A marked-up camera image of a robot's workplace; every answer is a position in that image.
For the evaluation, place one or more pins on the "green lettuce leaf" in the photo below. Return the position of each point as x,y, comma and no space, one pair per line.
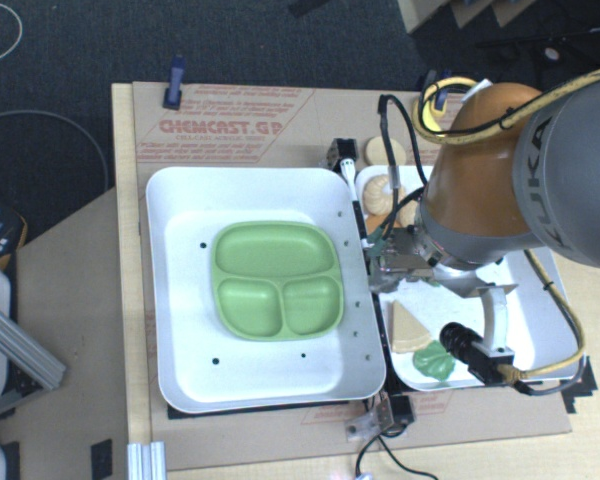
434,362

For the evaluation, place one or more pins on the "small beige bread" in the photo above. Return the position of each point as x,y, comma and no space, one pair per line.
409,212

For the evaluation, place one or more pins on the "black cylinder on white bracket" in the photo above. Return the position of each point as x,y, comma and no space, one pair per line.
467,345

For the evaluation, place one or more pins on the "round beige biscuit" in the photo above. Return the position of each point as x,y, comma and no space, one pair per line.
377,150

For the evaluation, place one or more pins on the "beige ridged bread roll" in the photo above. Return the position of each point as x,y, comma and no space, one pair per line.
377,194

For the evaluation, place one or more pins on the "white plastic tray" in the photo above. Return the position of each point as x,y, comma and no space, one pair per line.
190,288
530,328

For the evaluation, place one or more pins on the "orange carrot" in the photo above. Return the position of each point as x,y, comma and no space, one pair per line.
376,223

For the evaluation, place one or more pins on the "green divided plate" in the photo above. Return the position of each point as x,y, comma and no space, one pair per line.
275,278

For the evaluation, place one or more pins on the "brown cardboard board red print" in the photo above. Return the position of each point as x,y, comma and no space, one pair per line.
220,118

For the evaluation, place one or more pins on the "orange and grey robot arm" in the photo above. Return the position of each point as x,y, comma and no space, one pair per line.
485,178

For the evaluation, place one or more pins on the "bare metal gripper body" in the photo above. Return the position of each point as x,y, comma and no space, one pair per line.
409,248

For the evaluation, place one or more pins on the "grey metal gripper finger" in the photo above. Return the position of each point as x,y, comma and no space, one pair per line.
382,280
416,274

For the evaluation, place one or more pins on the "beige pizza slice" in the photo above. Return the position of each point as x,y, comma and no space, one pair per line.
406,330

